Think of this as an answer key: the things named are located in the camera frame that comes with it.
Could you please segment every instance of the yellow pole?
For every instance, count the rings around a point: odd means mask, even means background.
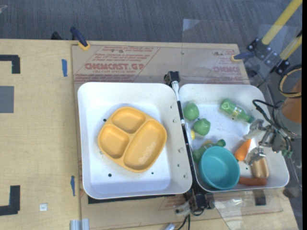
[[[262,38],[264,45],[269,45],[276,34],[281,30],[283,25],[290,19],[298,7],[302,4],[303,0],[292,0],[289,5],[285,8],[283,13],[279,16],[273,26],[269,29],[266,35]]]
[[[303,35],[294,38],[291,43],[289,43],[288,46],[280,53],[280,58],[282,60],[287,60],[290,55],[292,55],[292,53],[302,44],[302,38]]]

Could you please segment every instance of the blue bowl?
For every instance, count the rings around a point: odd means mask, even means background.
[[[199,163],[202,180],[220,190],[233,188],[239,181],[240,168],[234,155],[223,147],[210,147]]]

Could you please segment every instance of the wooden table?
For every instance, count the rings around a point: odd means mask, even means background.
[[[0,113],[0,212],[12,202],[10,186],[20,186],[20,210],[18,214],[0,216],[0,229],[69,229],[71,220],[82,218],[71,57],[71,46],[75,44],[76,41],[0,39],[0,55],[18,55],[21,65],[20,74],[12,74],[12,63],[0,61],[0,86],[14,87],[13,113]],[[63,76],[62,59],[67,60],[67,77]],[[282,194],[280,197],[283,211],[232,221],[243,220],[257,229],[297,229],[289,200]],[[192,220],[191,229],[228,229],[221,218]],[[167,225],[132,229],[163,230]]]

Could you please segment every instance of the orange carrot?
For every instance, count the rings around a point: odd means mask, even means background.
[[[248,186],[264,186],[267,183],[267,179],[240,176],[239,183]]]
[[[239,161],[243,161],[248,153],[250,147],[251,139],[246,140],[241,147],[235,152],[235,158]]]

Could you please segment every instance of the yellow divided plate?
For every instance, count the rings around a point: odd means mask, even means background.
[[[111,160],[133,172],[148,170],[167,139],[161,123],[133,107],[117,109],[98,135],[98,146]]]

